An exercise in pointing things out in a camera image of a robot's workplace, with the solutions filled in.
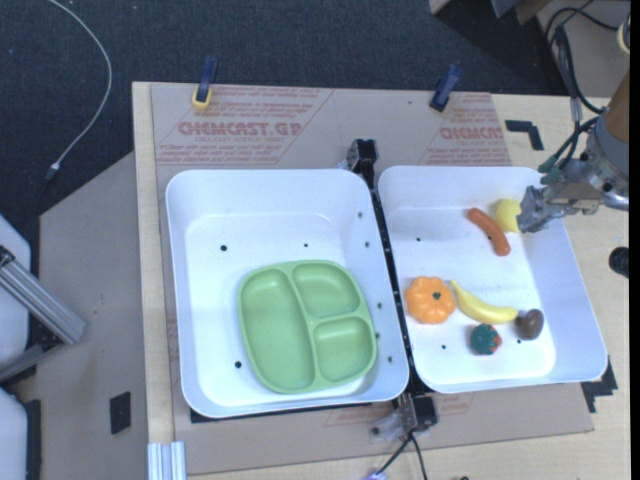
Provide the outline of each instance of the yellow banana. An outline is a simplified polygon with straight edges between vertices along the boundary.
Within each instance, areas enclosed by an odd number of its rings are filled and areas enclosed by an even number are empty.
[[[508,306],[492,306],[479,299],[464,288],[461,288],[456,281],[451,281],[451,286],[456,291],[458,306],[467,315],[482,322],[483,324],[505,324],[515,320],[519,314],[516,308]]]

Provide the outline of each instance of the green divided plate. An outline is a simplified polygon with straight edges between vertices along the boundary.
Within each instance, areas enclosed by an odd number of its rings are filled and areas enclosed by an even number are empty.
[[[292,261],[250,272],[238,289],[238,314],[256,375],[278,393],[345,384],[375,362],[369,308],[337,263]]]

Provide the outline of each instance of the wire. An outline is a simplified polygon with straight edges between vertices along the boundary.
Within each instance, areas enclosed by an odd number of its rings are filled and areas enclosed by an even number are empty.
[[[618,28],[616,39],[623,53],[631,55],[631,11],[627,14],[627,19]]]
[[[584,8],[591,4],[593,0],[589,0],[584,3],[581,7],[562,7],[558,9],[552,16],[549,18],[547,22],[547,26],[544,32],[545,42],[549,45],[549,47],[553,47],[554,43],[558,47],[558,63],[562,78],[565,82],[565,86],[569,91],[569,95],[572,98],[579,99],[582,104],[587,107],[591,112],[595,114],[601,114],[602,109],[597,108],[591,102],[587,100],[582,91],[580,90],[577,77],[575,74],[575,68],[573,64],[573,56],[571,54],[571,48],[569,46],[569,40],[567,38],[566,32],[564,30],[564,25],[572,19],[576,15],[581,15],[591,22],[595,23],[598,26],[606,28],[608,30],[617,31],[618,27],[605,23],[591,14],[584,11]],[[565,12],[571,12],[571,15],[565,18],[559,25],[555,27],[553,37],[551,40],[549,39],[549,33],[552,29],[553,23],[556,19]]]
[[[73,141],[71,141],[71,143],[67,146],[67,148],[58,157],[58,159],[49,167],[49,170],[45,175],[45,182],[46,184],[48,184],[60,170],[61,164],[66,158],[66,156],[69,154],[69,152],[76,146],[76,144],[80,141],[80,139],[82,139],[82,137],[84,137],[87,134],[87,132],[91,129],[91,127],[94,125],[94,123],[102,113],[102,110],[104,109],[104,106],[107,103],[107,100],[109,99],[109,94],[111,93],[111,85],[113,82],[113,69],[111,67],[111,61],[109,60],[109,55],[107,54],[107,51],[104,49],[104,47],[102,46],[102,43],[96,37],[96,35],[91,31],[91,29],[87,25],[85,25],[85,23],[76,14],[74,14],[73,11],[71,11],[61,3],[57,2],[56,0],[46,0],[46,1],[55,5],[59,9],[62,9],[64,12],[66,12],[69,16],[71,16],[74,20],[76,20],[80,24],[80,26],[87,32],[87,34],[89,34],[91,39],[93,39],[93,41],[96,43],[96,45],[98,46],[98,48],[100,49],[100,52],[104,57],[105,62],[107,63],[107,87],[106,87],[104,96],[100,101],[100,105],[98,106],[98,109],[96,110],[95,114],[93,115],[89,123],[84,127],[84,129],[80,132],[80,134],[75,139],[73,139]]]
[[[393,455],[391,455],[391,457],[389,457],[389,460],[387,460],[387,462],[384,463],[384,466],[382,466],[380,469],[378,469],[378,471],[376,471],[376,473],[375,473],[376,475],[379,475],[385,469],[387,469],[389,466],[391,466],[393,461],[395,461],[398,458],[398,456],[402,453],[402,451],[406,448],[406,446],[411,441],[414,444],[414,446],[416,447],[416,452],[418,453],[418,459],[420,460],[420,469],[422,471],[422,477],[423,477],[424,480],[429,480],[427,478],[427,471],[426,471],[425,466],[424,466],[424,460],[422,458],[422,453],[420,452],[420,446],[418,445],[418,441],[416,440],[415,435],[414,435],[416,430],[418,430],[418,429],[417,428],[412,428],[411,430],[409,430],[409,432],[407,432],[407,439],[405,439],[405,441],[400,445],[400,447],[395,452],[393,452]]]
[[[416,452],[418,453],[418,460],[420,461],[420,470],[422,471],[422,477],[424,478],[424,480],[428,480],[427,479],[427,470],[424,467],[424,460],[422,459],[422,452],[420,451],[420,445],[418,444],[418,441],[416,440],[416,436],[413,435],[413,432],[411,432],[411,434],[409,434],[409,437],[413,441],[413,445],[416,447]]]
[[[571,160],[571,158],[573,157],[573,154],[575,153],[576,147],[578,145],[578,138],[580,137],[580,135],[584,132],[589,131],[589,129],[596,123],[597,120],[598,118],[594,117],[584,122],[583,124],[579,124],[579,123],[575,124],[575,129],[573,133],[564,142],[564,144],[560,146],[560,148],[558,149],[558,151],[556,151],[554,155],[554,157],[560,158],[560,155],[564,152],[564,150],[569,148],[567,155],[562,159],[562,162],[559,165],[560,169],[563,169],[567,165],[569,160]]]

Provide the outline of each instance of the toy lemon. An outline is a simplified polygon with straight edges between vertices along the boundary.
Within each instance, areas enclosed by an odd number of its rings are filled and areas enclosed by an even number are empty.
[[[501,199],[496,208],[496,222],[502,231],[520,233],[516,215],[522,213],[520,203],[515,199]]]

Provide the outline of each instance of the blue clamp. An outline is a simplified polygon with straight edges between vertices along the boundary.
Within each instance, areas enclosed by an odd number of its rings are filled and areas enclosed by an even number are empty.
[[[191,105],[197,110],[206,110],[211,103],[211,96],[213,95],[213,81],[216,78],[218,71],[218,60],[213,56],[207,56],[204,69],[202,70],[202,77],[200,78],[200,85],[196,86],[191,97]]]
[[[453,91],[458,80],[460,80],[461,73],[462,71],[455,64],[449,66],[449,71],[447,71],[445,77],[438,81],[436,93],[429,102],[429,106],[431,108],[436,109],[438,112],[442,112],[444,110],[444,107],[447,106],[447,102],[449,101],[449,94]]]

